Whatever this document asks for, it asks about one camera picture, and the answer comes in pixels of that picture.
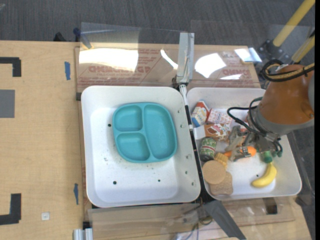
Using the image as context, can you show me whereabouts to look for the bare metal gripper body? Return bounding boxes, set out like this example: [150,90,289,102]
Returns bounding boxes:
[243,129,279,153]

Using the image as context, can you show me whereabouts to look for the orange carrot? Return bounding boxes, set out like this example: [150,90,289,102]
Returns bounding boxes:
[223,146,258,159]

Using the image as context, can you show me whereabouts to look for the small green cylinder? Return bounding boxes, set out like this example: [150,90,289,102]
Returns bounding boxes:
[260,150,274,164]

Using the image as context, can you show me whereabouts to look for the yellow corn piece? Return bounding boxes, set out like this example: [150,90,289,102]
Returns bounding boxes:
[213,152,229,169]

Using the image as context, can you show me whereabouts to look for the brown and white carton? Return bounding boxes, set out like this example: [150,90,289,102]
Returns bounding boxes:
[193,123,231,142]

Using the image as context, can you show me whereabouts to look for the white plastic tray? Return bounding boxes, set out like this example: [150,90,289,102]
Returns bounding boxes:
[186,87,303,202]
[80,85,202,209]

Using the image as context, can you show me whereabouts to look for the pink and white carton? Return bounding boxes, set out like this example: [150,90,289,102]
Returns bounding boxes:
[206,108,234,126]

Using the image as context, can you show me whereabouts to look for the green and red can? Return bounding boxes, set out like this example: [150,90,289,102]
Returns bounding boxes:
[198,137,218,163]

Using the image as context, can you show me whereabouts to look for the round tan biscuit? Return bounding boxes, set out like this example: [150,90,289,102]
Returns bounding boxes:
[201,160,227,185]

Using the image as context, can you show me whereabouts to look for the yellow banana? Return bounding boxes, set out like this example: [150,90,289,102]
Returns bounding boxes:
[251,161,278,189]

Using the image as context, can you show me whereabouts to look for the brown bread slice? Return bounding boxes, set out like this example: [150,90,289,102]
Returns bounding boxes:
[209,171,234,196]

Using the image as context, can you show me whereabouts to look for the white, blue and orange carton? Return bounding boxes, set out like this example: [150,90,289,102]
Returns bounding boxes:
[190,100,211,128]

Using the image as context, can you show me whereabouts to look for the thin black and white rod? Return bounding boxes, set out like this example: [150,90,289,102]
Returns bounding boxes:
[178,83,204,198]

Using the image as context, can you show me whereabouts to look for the blue divided plate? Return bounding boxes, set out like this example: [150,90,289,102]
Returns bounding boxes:
[111,101,179,164]

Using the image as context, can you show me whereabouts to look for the brown cardboard board, red print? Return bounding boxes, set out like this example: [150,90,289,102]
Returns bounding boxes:
[74,43,296,225]

